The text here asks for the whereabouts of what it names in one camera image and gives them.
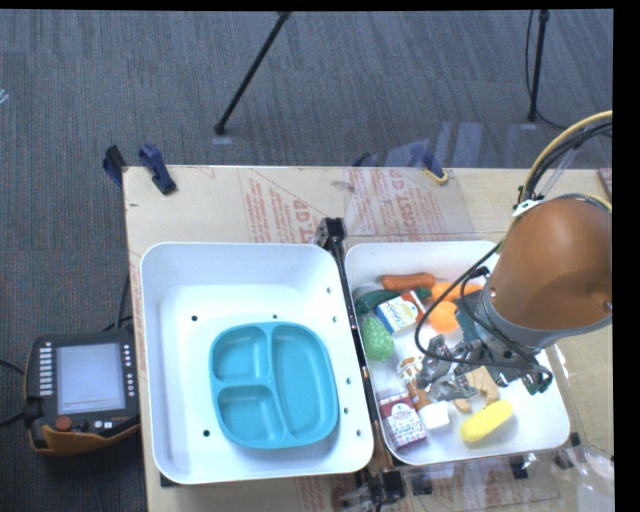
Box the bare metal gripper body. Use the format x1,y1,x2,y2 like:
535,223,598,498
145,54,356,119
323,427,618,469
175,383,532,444
446,310,553,389

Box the small brown and white bottle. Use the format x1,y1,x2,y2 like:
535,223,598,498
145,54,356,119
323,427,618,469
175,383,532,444
396,355,432,412

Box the tan toy biscuit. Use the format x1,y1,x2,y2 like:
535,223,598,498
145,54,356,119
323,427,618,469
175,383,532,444
452,367,502,414

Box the white cube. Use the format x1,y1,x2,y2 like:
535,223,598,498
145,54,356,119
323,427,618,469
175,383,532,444
418,401,452,431

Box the yellow toy corn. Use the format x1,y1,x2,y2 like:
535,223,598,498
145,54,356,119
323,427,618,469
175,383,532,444
459,399,515,444

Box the orange toy fruit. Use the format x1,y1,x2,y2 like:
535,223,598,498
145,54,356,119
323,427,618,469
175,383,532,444
428,300,461,334

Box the light green toy grapes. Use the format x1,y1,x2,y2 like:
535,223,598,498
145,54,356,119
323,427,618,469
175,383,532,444
361,315,396,364

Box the white carton blue yellow print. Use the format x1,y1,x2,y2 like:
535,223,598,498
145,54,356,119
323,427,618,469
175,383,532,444
374,291,427,335

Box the red and white carton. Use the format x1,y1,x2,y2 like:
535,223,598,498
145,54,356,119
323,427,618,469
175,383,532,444
377,392,430,452

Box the orange toy carrot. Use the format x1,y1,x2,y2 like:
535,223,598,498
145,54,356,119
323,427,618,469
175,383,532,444
431,281,484,304

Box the white plastic tray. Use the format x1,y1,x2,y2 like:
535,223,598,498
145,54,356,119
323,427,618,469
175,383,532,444
139,241,375,486
343,239,572,467

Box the orange toy sausage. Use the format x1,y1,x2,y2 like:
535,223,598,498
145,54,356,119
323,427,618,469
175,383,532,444
381,272,437,293

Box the dark green toy cucumber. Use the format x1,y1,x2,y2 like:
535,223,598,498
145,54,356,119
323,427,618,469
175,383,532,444
354,287,432,317

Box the blue divided plate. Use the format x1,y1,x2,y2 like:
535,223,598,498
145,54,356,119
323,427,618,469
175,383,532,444
208,321,341,450

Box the brown cardboard board red print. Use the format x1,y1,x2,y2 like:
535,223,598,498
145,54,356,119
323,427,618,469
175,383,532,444
122,165,614,512

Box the black tripod leg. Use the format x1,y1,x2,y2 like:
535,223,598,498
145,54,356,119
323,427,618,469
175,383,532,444
213,10,293,137
525,9,552,124

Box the black block with thin wires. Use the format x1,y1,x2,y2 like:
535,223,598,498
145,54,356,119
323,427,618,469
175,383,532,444
313,217,348,251
358,469,407,507

